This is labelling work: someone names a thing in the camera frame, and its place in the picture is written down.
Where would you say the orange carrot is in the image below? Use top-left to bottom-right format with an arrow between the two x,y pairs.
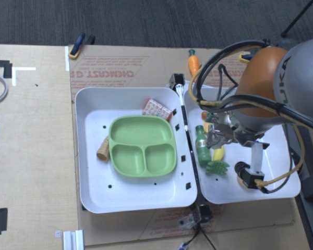
187,49 -> 201,77

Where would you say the thin black and white rod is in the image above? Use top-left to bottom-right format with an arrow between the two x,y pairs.
175,84 -> 207,208

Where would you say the green leafy toy vegetable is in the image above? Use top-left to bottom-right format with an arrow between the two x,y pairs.
205,160 -> 230,176

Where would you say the orange and white carton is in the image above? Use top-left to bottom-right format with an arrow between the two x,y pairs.
141,98 -> 173,121

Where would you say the black cylinder on white bracket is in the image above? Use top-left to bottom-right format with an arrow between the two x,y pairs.
234,141 -> 271,190

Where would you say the yellow banana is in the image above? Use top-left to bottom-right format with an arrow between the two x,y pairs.
203,121 -> 226,161

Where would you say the brown cardboard board red print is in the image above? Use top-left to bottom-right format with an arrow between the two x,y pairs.
68,45 -> 295,247

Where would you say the green bottle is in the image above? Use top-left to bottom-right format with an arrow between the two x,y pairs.
195,124 -> 212,166

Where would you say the tan waffle cone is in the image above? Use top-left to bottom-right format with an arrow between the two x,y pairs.
96,135 -> 110,162

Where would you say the green divided plate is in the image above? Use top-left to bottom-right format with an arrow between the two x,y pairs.
109,115 -> 178,178

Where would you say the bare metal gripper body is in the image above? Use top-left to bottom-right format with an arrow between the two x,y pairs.
210,111 -> 242,141

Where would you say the black block with thin wires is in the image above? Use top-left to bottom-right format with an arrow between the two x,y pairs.
178,203 -> 214,229
168,73 -> 186,90

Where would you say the white plastic tray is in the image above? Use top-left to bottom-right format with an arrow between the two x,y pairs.
183,81 -> 302,205
74,86 -> 198,214

